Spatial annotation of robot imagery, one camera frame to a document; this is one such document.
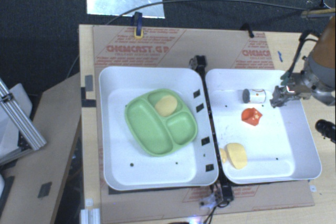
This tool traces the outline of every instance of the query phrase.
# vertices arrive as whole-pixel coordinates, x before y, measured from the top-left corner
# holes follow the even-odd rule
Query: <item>wooden table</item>
[[[265,35],[275,69],[287,70],[295,55],[300,34],[268,32],[265,33]],[[308,42],[303,48],[301,55],[307,56],[313,48],[313,45],[312,42]],[[280,61],[278,52],[281,52],[283,62]],[[93,26],[81,25],[81,87],[85,87],[86,85],[86,75],[95,73],[93,64],[87,64],[88,62],[93,63],[93,55]],[[303,61],[299,60],[295,71],[300,71],[302,67]],[[93,86],[92,90],[87,91],[86,99],[95,99],[96,90],[97,89]],[[303,101],[302,104],[322,163],[322,173],[320,177],[310,182],[310,184],[314,185],[316,188],[316,192],[313,192],[315,206],[215,215],[213,223],[315,224],[319,222],[333,223],[333,219],[336,219],[336,210],[334,209],[336,206],[335,144],[329,140],[324,140],[321,134],[314,128],[316,121],[319,119],[325,119],[334,123],[335,107],[327,107],[314,98]],[[82,140],[86,209],[100,208],[97,117],[95,109],[90,107],[82,108]],[[146,221],[146,223],[164,224],[186,220],[186,218],[174,219],[171,221],[165,219]]]

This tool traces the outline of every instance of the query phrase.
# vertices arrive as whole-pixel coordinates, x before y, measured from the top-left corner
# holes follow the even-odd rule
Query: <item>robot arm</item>
[[[309,99],[311,96],[326,105],[335,105],[335,16],[332,17],[308,57],[300,73],[292,73],[301,47],[309,33],[302,34],[294,63],[281,77],[282,87],[276,86],[271,105],[283,106],[290,100]]]

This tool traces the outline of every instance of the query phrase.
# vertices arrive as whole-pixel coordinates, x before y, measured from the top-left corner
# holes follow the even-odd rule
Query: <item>yellow clamp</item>
[[[141,29],[141,35],[137,36],[136,27],[134,28],[134,37],[135,39],[142,39],[143,38],[143,29]]]

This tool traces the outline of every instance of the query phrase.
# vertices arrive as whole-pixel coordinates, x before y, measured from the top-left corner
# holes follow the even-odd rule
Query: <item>metal frame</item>
[[[18,127],[21,135],[24,137],[31,149],[17,149],[0,158],[0,165],[6,164],[27,153],[36,151],[43,147],[47,141],[40,132],[34,127],[29,117],[22,111],[15,100],[13,94],[9,91],[5,83],[0,79],[0,105],[9,116],[9,118]]]

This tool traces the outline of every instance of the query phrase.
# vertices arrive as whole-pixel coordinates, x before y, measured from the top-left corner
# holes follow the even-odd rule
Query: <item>yellow food toy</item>
[[[230,143],[226,148],[233,166],[236,169],[243,169],[247,165],[247,155],[243,145]]]
[[[165,95],[155,104],[155,110],[162,117],[168,117],[177,108],[177,99],[172,95]]]
[[[227,160],[227,154],[226,154],[226,151],[223,149],[223,148],[219,148],[219,153],[221,154],[220,158],[222,159],[222,163],[225,163],[226,160]]]

